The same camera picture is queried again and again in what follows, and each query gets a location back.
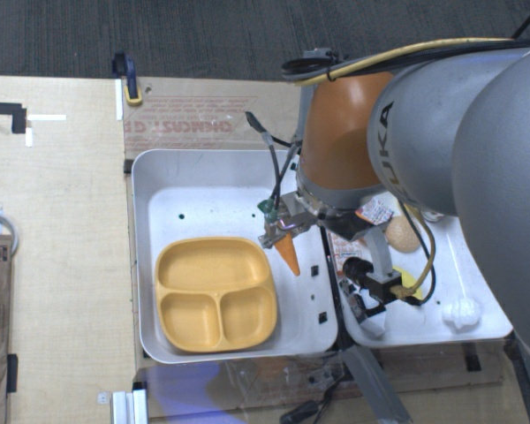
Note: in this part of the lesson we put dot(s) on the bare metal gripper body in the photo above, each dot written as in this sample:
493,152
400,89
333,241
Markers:
297,219

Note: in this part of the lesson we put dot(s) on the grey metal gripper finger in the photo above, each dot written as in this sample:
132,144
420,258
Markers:
267,241
294,234

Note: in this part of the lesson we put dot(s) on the orange toy carrot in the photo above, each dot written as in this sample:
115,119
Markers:
289,254

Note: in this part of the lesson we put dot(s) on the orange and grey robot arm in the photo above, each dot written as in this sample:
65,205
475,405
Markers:
424,139

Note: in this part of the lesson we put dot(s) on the red and white carton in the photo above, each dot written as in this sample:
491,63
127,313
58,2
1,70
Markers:
346,251

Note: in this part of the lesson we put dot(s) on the thin black rod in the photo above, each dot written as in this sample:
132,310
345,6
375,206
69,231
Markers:
333,289

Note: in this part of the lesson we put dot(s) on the yellow divided plate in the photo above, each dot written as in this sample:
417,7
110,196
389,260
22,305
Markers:
216,294

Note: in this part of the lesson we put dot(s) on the white plastic tray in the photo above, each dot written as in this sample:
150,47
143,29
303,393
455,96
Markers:
450,276
203,201

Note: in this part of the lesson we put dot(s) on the red and white packet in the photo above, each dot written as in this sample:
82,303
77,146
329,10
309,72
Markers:
374,212

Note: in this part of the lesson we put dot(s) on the black and white packet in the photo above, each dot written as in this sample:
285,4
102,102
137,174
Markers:
363,312

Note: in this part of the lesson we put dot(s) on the tan round biscuit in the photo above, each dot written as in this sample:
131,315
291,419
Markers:
402,236

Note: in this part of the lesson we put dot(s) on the brown cardboard board red print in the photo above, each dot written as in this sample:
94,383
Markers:
194,122

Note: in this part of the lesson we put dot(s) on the white crumpled plastic piece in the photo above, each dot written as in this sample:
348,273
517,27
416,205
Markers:
461,312

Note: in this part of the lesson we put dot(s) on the black cylinder on white bracket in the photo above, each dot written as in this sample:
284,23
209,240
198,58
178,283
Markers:
371,276

